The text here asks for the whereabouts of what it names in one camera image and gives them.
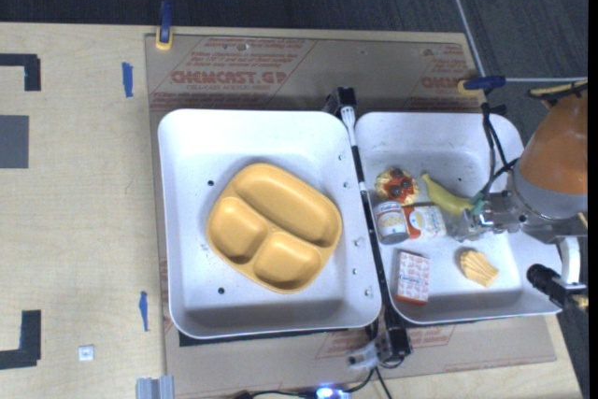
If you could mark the orange and white carton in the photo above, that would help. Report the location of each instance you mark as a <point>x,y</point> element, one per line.
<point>413,276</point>

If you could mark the black cylinder on white bracket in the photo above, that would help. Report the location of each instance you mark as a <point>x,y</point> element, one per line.
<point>551,282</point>

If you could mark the yellow banana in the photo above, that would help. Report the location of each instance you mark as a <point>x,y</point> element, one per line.
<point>444,198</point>

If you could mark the yellow divided plate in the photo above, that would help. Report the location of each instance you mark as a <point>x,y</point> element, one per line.
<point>275,226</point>

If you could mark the small white and orange can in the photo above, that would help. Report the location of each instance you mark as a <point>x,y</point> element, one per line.
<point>391,223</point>

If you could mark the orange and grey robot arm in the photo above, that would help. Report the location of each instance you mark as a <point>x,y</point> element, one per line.
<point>556,154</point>

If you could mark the thin black and white rod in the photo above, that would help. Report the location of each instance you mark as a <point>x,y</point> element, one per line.
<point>362,187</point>

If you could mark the white plastic tray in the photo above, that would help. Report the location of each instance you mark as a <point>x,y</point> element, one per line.
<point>448,140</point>
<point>196,275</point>

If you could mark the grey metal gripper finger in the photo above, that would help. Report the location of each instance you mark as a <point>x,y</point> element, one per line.
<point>462,231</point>
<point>474,217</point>

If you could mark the brown cardboard board red print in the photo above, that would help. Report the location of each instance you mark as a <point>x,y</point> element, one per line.
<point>289,70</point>

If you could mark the orange and white packet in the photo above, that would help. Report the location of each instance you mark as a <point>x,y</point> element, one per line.
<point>427,222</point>

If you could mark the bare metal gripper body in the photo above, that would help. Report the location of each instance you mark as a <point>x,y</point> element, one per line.
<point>507,212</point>

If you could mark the yellow ridged biscuit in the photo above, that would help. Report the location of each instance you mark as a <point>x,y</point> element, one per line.
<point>479,268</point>

